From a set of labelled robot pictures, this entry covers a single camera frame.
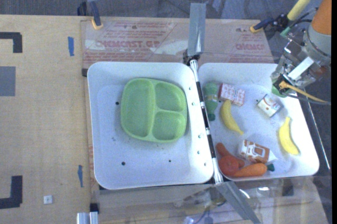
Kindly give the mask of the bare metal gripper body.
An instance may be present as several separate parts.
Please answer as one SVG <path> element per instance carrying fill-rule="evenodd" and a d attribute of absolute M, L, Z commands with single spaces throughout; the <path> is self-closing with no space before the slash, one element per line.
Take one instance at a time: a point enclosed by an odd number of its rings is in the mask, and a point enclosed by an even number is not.
<path fill-rule="evenodd" d="M 316 82 L 314 68 L 317 66 L 317 41 L 318 33 L 315 30 L 291 34 L 280 61 L 271 74 L 272 82 L 283 78 L 296 87 L 306 87 Z"/>

